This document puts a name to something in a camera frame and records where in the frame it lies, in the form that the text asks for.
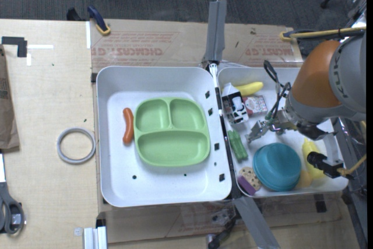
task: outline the silver ring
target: silver ring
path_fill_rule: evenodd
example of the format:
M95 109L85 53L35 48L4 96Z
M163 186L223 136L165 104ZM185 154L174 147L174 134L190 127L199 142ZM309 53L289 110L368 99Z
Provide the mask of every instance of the silver ring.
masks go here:
M85 156L84 158L82 159L71 159L67 156L65 156L63 153L62 153L62 150L61 150L61 142L63 140L63 138L69 134L69 133L73 133L73 132L78 132L78 133L83 133L85 134L86 136L88 136L88 138L91 140L91 143L92 143L92 149L90 151L90 153ZM86 161L88 161L90 158L92 158L92 156L94 155L94 152L96 150L96 141L94 140L94 136L93 134L88 131L86 128L81 128L81 127L72 127L72 128L68 128L66 130L64 130L58 137L57 139L57 153L58 153L58 156L65 162L69 163L69 164L82 164Z

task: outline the teal bowl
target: teal bowl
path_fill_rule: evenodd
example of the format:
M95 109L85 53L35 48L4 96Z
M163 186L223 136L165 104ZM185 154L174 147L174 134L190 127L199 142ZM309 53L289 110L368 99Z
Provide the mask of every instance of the teal bowl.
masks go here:
M256 151L252 168L264 186L274 191L289 191L298 184L302 164L294 149L275 142Z

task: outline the green divided plate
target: green divided plate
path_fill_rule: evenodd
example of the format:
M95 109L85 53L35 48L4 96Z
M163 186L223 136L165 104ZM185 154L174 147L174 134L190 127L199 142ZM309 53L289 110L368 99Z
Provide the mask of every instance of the green divided plate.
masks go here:
M204 161L210 152L205 114L189 99L141 102L134 114L134 136L141 159L154 166L189 166Z

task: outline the black scissors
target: black scissors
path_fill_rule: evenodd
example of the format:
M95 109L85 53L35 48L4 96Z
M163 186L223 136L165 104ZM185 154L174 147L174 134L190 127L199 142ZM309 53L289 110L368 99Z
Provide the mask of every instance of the black scissors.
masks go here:
M2 151L0 149L0 232L14 234L24 225L24 213L20 203L15 201L8 191L5 180L5 168Z

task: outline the sausage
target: sausage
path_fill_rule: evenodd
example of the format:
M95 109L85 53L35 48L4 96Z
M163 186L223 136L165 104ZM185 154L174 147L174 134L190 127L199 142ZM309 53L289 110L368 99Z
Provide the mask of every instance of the sausage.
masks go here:
M123 135L123 143L129 144L133 138L133 114L130 108L123 109L123 116L126 122L126 131Z

